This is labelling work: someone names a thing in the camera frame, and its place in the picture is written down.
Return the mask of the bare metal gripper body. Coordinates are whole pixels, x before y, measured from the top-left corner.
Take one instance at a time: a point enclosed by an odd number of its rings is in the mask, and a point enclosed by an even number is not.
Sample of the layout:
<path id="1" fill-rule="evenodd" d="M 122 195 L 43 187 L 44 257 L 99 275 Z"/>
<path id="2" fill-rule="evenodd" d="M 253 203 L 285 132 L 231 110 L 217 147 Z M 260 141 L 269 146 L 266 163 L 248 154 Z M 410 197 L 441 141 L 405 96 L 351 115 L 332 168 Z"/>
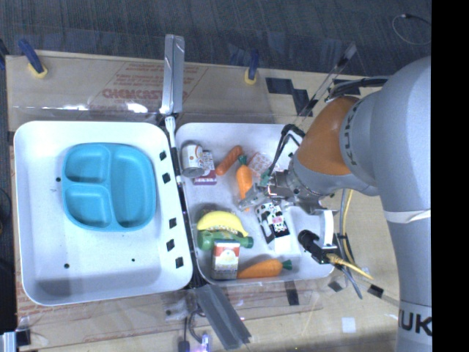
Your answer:
<path id="1" fill-rule="evenodd" d="M 309 169 L 299 172 L 295 169 L 272 171 L 267 183 L 267 195 L 271 199 L 288 201 L 309 215 L 317 214 L 325 209 L 321 201 L 332 194 L 326 177 Z"/>

